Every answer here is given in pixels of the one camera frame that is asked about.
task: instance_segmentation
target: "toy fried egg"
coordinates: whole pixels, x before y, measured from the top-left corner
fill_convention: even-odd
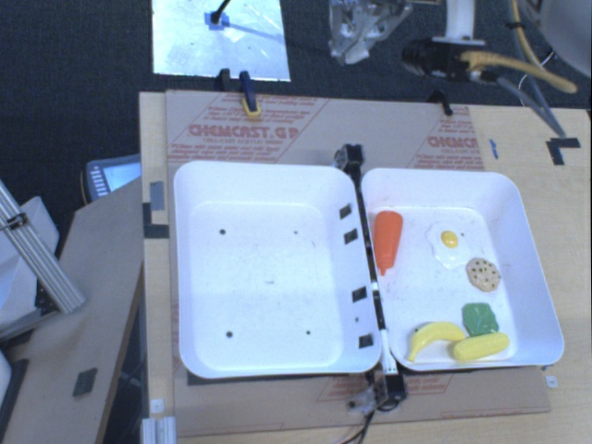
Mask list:
[[[473,255],[463,236],[463,231],[450,222],[437,222],[425,233],[432,247],[432,254],[449,270],[466,265]]]

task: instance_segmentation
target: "table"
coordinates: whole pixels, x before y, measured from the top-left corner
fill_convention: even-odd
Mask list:
[[[592,356],[590,353],[590,120],[585,111],[559,109],[555,114],[579,149],[563,149],[563,166],[553,164],[546,142],[549,129],[529,109],[471,106],[486,170],[511,178],[524,200],[526,214],[565,339],[561,360],[545,373],[551,413],[455,419],[396,425],[372,425],[372,442],[583,442],[592,435]],[[167,178],[166,98],[141,95],[143,200],[151,184]],[[167,209],[153,210],[153,224],[167,224]],[[171,309],[168,240],[145,240],[145,296],[148,344],[148,393],[151,416],[173,413]],[[352,428],[180,438],[183,444],[340,442]]]

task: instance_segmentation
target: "toy food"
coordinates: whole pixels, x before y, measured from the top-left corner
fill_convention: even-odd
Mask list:
[[[473,258],[467,263],[466,274],[471,284],[484,292],[496,290],[501,281],[498,268],[485,258]]]
[[[469,302],[462,307],[462,323],[471,337],[498,332],[500,326],[489,304]]]
[[[380,275],[384,276],[395,265],[399,240],[403,229],[403,217],[393,211],[382,211],[374,224],[374,255]]]
[[[437,222],[425,233],[432,247],[432,254],[448,269],[466,265],[471,251],[460,230],[448,222]]]
[[[415,361],[415,355],[435,340],[462,340],[464,331],[452,322],[431,322],[415,330],[411,337],[411,353],[407,360]]]
[[[509,345],[510,339],[503,332],[492,332],[458,341],[454,344],[452,354],[460,362],[471,362],[499,353]]]

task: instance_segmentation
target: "white tray with toy food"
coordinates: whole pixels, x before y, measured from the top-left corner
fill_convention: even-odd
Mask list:
[[[373,169],[356,192],[334,167],[196,161],[173,199],[179,348],[197,376],[360,373],[384,350],[418,371],[561,357],[520,194],[502,175]],[[381,234],[385,212],[400,217]],[[365,225],[394,265],[381,256],[376,272]]]

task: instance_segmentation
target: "orange carrot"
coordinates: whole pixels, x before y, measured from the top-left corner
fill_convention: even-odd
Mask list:
[[[384,276],[395,265],[399,240],[403,229],[403,217],[393,211],[382,211],[374,224],[374,255],[380,275]]]

